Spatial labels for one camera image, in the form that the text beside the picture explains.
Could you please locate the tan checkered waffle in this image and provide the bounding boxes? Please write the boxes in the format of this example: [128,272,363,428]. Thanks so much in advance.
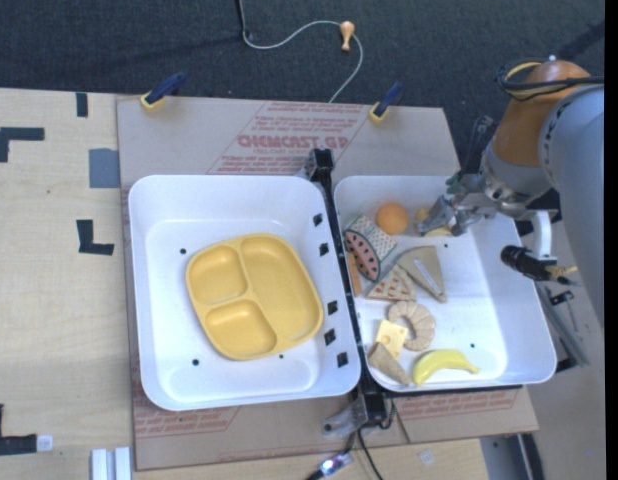
[346,214,398,265]

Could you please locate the black block with thin wires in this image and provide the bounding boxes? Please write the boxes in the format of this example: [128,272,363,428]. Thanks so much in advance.
[357,386,391,425]
[305,147,337,184]

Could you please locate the orange toy orange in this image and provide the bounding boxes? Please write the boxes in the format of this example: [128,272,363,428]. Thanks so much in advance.
[374,201,410,237]

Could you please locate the yellow divided plate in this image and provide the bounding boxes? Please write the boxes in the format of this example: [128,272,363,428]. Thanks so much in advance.
[184,232,326,362]

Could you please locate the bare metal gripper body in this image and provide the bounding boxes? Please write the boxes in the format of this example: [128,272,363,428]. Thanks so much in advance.
[447,175,534,220]

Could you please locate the thin black rod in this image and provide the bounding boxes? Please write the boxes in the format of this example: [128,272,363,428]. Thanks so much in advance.
[316,166,386,422]

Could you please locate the red watermelon slice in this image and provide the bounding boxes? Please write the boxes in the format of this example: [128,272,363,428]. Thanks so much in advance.
[342,228,382,284]

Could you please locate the white plastic tray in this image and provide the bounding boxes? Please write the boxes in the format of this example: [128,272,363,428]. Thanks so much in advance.
[127,173,363,413]
[333,174,559,394]

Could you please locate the brown cardboard board red print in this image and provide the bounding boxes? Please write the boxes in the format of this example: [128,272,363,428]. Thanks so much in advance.
[115,94,540,472]

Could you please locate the tan croissant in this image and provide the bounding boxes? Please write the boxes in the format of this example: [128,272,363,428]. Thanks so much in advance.
[386,299,437,353]

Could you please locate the yellow cheese slice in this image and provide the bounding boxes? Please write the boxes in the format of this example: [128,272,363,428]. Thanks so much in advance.
[373,318,410,361]

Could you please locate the tan toy drumstick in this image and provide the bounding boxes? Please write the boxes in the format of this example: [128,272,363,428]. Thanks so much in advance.
[339,19,357,53]

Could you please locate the yellow banana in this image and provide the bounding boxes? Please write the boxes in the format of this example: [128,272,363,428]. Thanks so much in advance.
[411,348,482,387]

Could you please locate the pizza slice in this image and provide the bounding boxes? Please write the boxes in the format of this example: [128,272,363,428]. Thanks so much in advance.
[365,263,418,303]

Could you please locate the small tan bread wedge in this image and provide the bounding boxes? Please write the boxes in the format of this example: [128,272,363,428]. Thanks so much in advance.
[366,341,413,387]

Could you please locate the black cylinder on white bracket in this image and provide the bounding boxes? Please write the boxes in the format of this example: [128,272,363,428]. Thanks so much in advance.
[499,210,561,283]

